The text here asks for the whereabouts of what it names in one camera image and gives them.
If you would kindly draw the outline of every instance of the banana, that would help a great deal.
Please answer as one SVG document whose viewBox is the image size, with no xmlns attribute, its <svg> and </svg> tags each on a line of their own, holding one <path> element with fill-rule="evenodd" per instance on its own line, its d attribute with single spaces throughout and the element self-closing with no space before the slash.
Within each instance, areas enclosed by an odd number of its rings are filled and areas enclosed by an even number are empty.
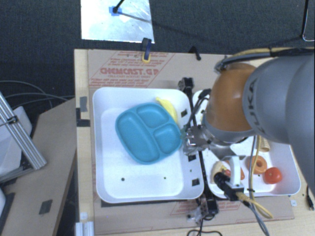
<svg viewBox="0 0 315 236">
<path fill-rule="evenodd" d="M 159 97 L 156 97 L 156 101 L 161 104 L 161 106 L 172 116 L 174 121 L 177 123 L 177 113 L 172 103 Z"/>
</svg>

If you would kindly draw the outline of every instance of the orange donut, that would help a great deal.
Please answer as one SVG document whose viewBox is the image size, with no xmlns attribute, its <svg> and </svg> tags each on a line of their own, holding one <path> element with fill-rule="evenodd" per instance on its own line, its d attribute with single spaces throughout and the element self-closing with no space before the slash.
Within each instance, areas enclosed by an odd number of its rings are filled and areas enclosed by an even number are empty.
<svg viewBox="0 0 315 236">
<path fill-rule="evenodd" d="M 252 166 L 253 166 L 254 160 L 255 160 L 255 157 L 252 158 Z M 250 158 L 248 159 L 248 162 L 247 162 L 247 168 L 248 169 L 250 168 Z M 259 155 L 256 161 L 254 174 L 255 175 L 264 174 L 266 170 L 267 170 L 267 162 L 262 156 Z"/>
</svg>

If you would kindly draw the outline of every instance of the silver metal sheet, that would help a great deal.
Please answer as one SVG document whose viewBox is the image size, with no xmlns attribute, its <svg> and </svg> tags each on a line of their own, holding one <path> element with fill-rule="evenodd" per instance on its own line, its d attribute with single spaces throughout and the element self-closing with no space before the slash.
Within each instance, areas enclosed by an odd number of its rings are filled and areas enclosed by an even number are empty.
<svg viewBox="0 0 315 236">
<path fill-rule="evenodd" d="M 120 0 L 81 0 L 82 39 L 154 43 L 149 0 L 125 0 L 122 12 L 112 15 L 110 7 Z"/>
</svg>

